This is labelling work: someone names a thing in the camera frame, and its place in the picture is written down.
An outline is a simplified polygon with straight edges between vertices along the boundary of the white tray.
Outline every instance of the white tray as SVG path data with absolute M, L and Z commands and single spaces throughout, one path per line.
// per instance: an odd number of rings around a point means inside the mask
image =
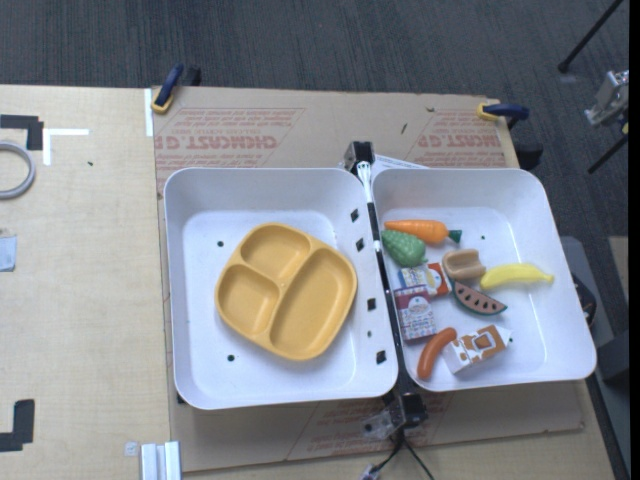
M 165 216 L 174 376 L 189 405 L 224 409 L 372 398 L 393 388 L 398 362 L 389 313 L 362 184 L 353 175 L 337 168 L 184 169 L 167 180 Z M 220 272 L 245 235 L 266 222 L 311 234 L 356 270 L 349 315 L 315 359 L 291 361 L 265 351 L 216 311 Z
M 430 391 L 575 380 L 589 376 L 596 351 L 540 181 L 521 169 L 390 169 L 373 182 L 380 229 L 386 220 L 434 219 L 461 229 L 456 245 L 445 240 L 427 245 L 429 262 L 454 248 L 473 248 L 487 267 L 532 263 L 553 274 L 553 283 L 505 285 L 491 295 L 509 307 L 493 316 L 463 308 L 453 296 L 434 297 L 438 329 L 454 327 L 458 335 L 495 323 L 510 329 L 507 349 L 455 375 L 442 357 L 429 379 L 416 370 L 424 343 L 403 345 L 407 370 Z M 400 287 L 399 267 L 385 256 L 392 288 Z
M 385 220 L 435 219 L 462 229 L 459 245 L 427 246 L 430 262 L 453 247 L 476 248 L 487 267 L 529 262 L 552 284 L 504 287 L 509 308 L 490 317 L 433 301 L 439 328 L 458 334 L 489 322 L 513 342 L 485 363 L 451 374 L 438 358 L 431 377 L 416 376 L 424 343 L 403 344 L 409 375 L 424 389 L 459 389 L 585 378 L 596 351 L 582 313 L 546 193 L 520 169 L 387 169 L 376 171 L 373 197 Z M 358 218 L 352 221 L 354 210 Z M 176 388 L 190 405 L 224 409 L 329 399 L 371 398 L 398 375 L 384 290 L 362 184 L 341 169 L 206 169 L 174 173 L 165 186 Z M 214 304 L 216 280 L 256 225 L 282 222 L 334 246 L 353 264 L 358 290 L 335 341 L 321 356 L 291 361 L 230 329 Z M 392 288 L 398 267 L 385 256 Z M 376 309 L 369 309 L 375 301 Z

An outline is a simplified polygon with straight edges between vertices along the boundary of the blue and yellow clamp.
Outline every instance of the blue and yellow clamp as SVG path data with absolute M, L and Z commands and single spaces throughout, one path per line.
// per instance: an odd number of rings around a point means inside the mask
M 178 83 L 178 78 L 182 75 L 182 71 L 184 70 L 184 64 L 178 63 L 175 64 L 167 78 L 165 79 L 160 91 L 156 94 L 156 96 L 151 100 L 151 109 L 157 114 L 165 114 L 171 103 L 173 103 L 173 88 Z
M 476 108 L 476 115 L 485 121 L 497 121 L 500 116 L 508 117 L 509 130 L 514 127 L 518 121 L 524 121 L 529 117 L 529 109 L 512 103 L 496 103 L 494 105 L 485 105 L 480 103 Z

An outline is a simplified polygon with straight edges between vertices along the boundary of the toy carrot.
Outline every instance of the toy carrot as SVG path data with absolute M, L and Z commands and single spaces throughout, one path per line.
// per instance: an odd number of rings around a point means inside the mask
M 448 230 L 447 226 L 439 220 L 390 220 L 384 223 L 384 227 L 394 231 L 402 231 L 417 236 L 428 244 L 438 244 L 449 237 L 455 243 L 460 243 L 462 231 L 459 229 Z

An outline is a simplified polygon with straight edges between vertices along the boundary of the wooden table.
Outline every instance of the wooden table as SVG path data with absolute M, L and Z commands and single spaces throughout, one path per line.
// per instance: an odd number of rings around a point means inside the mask
M 154 141 L 146 108 L 142 89 L 0 86 L 1 114 L 37 115 L 49 129 L 87 131 L 53 135 L 50 165 L 33 152 L 33 187 L 0 201 L 0 236 L 18 241 L 15 270 L 0 273 L 0 433 L 11 432 L 16 401 L 36 405 L 33 442 L 0 453 L 1 479 L 137 478 L 137 446 L 171 439 Z M 510 143 L 505 154 L 512 163 Z M 23 172 L 19 160 L 0 153 L 0 189 Z M 613 478 L 586 385 L 576 381 L 575 389 L 580 430 L 418 453 L 438 479 Z M 358 478 L 367 463 L 386 455 L 189 478 Z M 383 475 L 426 478 L 407 451 Z

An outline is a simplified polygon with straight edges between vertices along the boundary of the yellow divided plate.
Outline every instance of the yellow divided plate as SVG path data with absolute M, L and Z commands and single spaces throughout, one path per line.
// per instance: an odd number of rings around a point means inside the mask
M 324 352 L 357 288 L 351 263 L 313 236 L 261 224 L 240 242 L 215 289 L 222 319 L 271 352 L 306 360 Z

